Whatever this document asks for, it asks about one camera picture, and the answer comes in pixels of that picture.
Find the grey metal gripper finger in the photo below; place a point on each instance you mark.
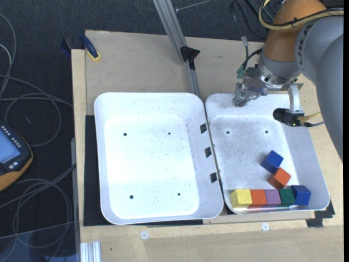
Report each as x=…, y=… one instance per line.
x=249, y=97
x=237, y=97

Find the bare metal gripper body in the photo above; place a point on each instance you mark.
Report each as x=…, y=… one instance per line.
x=255, y=80

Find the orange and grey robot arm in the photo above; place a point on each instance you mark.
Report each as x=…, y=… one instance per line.
x=316, y=50

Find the white plastic tray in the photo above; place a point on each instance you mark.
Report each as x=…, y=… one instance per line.
x=152, y=160
x=242, y=151

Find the blue cube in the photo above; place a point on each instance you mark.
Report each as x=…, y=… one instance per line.
x=301, y=195
x=271, y=161

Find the orange cube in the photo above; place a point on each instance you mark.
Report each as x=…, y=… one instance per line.
x=258, y=196
x=279, y=178

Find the yellow cube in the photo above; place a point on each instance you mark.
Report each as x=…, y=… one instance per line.
x=241, y=197

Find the purple cube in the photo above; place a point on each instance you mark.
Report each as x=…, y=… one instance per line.
x=272, y=196

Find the green cube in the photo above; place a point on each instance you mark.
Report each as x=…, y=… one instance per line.
x=286, y=195

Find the brown cardboard board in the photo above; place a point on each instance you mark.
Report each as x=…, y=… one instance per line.
x=136, y=64

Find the black cylinder on white bracket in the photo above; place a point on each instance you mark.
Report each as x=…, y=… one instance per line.
x=283, y=115

